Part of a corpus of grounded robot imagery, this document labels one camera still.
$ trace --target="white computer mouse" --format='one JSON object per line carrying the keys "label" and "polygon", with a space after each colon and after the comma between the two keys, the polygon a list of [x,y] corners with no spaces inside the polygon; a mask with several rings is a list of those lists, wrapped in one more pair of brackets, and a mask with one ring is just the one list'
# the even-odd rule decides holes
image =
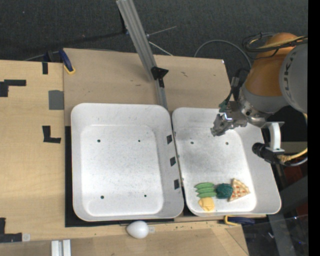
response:
{"label": "white computer mouse", "polygon": [[149,234],[149,226],[146,222],[142,220],[137,220],[130,223],[126,227],[128,234],[134,238],[142,239]]}

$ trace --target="white tray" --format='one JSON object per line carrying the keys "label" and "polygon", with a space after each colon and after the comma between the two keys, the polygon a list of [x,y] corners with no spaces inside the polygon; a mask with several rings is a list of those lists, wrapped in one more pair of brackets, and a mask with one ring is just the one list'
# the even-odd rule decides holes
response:
{"label": "white tray", "polygon": [[184,207],[168,111],[82,103],[71,112],[73,208],[85,221],[175,218]]}
{"label": "white tray", "polygon": [[[210,128],[218,113],[218,109],[183,107],[172,114],[188,208],[201,217],[278,212],[281,199],[271,165],[252,152],[254,143],[264,143],[261,129],[248,124],[213,137]],[[251,193],[234,201],[214,197],[213,212],[199,206],[195,185],[230,184],[233,178],[245,183]]]}

